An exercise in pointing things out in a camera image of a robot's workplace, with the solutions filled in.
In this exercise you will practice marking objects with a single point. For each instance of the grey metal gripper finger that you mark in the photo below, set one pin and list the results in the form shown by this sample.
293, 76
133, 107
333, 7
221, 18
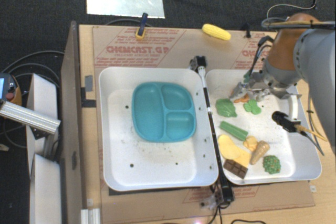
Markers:
238, 89
259, 96

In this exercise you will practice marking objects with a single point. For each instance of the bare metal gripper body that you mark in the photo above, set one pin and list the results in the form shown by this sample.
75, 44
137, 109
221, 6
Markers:
262, 85

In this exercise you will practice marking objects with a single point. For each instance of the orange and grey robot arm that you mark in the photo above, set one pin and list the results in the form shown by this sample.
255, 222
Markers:
312, 57

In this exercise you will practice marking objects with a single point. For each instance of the orange pretzel biscuit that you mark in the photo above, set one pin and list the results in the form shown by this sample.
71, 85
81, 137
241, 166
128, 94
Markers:
242, 99

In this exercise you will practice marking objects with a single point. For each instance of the green broccoli floret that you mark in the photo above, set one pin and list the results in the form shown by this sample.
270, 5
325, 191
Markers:
252, 108

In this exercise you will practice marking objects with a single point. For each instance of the green lettuce leaf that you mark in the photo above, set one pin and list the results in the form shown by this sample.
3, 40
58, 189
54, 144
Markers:
225, 108

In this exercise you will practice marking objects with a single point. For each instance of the thin black and white rod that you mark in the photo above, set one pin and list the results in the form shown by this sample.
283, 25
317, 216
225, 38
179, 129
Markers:
210, 115

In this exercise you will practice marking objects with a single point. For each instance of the green celery stick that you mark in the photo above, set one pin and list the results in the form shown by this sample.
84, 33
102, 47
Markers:
233, 130

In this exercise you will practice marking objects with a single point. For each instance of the small orange-yellow chip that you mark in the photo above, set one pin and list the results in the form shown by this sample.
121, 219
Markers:
250, 143

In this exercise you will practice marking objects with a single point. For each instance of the tan ice cream cone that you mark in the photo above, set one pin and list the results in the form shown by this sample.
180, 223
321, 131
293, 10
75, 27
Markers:
258, 152

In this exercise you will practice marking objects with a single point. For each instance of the white plastic tray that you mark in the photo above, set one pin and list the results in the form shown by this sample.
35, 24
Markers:
283, 149
157, 165

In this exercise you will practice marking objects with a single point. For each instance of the yellow corn cob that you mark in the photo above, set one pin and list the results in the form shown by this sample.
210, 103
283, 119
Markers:
216, 32

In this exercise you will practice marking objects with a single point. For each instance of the yellow cheese slice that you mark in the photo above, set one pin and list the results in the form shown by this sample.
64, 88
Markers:
244, 158

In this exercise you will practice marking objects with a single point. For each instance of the green peas cluster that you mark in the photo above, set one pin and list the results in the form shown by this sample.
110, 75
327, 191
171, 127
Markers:
272, 164

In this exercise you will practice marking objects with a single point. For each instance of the brown chocolate bar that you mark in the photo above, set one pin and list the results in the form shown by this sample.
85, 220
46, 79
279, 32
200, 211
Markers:
235, 168

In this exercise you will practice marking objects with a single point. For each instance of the teal divided plate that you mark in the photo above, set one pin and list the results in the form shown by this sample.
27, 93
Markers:
152, 112

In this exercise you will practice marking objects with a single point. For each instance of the brown cardboard board red print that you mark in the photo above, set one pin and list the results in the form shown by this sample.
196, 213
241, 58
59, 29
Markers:
157, 47

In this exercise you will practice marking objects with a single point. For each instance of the black cylinder on white bracket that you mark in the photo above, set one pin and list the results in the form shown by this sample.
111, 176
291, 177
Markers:
284, 120

